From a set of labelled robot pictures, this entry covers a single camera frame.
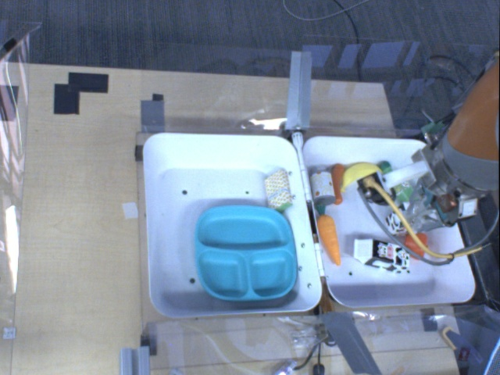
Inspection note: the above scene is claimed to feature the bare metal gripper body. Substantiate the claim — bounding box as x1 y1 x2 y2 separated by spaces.
411 145 489 227

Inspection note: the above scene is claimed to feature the clear plastic bottle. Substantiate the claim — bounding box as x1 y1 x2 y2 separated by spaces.
405 185 445 233

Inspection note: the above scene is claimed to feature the green bottle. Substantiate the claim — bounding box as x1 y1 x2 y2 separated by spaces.
376 160 414 203

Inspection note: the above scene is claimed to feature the small cow print carton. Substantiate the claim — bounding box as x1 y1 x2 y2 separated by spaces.
385 210 408 237

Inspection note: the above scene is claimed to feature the yellow banana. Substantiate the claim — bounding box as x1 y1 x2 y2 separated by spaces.
340 162 386 194

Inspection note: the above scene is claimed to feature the orange cube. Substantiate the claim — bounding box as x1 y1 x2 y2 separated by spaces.
403 232 429 259

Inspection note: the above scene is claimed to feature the orange-brown sausage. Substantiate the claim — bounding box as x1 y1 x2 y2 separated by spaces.
331 163 346 205

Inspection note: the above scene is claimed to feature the long cow print carton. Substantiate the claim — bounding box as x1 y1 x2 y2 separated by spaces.
353 237 412 275

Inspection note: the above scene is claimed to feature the white can with orange print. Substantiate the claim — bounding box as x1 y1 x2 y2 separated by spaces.
309 171 337 205

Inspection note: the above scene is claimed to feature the orange carrot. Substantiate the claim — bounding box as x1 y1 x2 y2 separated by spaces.
315 204 342 267

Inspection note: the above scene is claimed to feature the white plastic tray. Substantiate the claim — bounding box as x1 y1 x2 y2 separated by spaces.
141 132 323 320
302 135 477 309

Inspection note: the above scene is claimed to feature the white carton with yellow print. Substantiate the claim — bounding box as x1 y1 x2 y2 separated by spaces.
263 168 295 213

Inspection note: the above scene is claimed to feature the blue divided plate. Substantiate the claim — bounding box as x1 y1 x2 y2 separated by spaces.
195 205 299 302

